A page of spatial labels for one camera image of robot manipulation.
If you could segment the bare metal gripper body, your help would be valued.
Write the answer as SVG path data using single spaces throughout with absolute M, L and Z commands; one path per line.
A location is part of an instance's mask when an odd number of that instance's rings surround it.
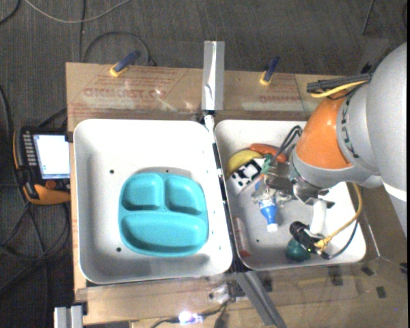
M 282 196 L 294 195 L 289 163 L 273 162 L 264 177 L 268 190 L 278 192 Z

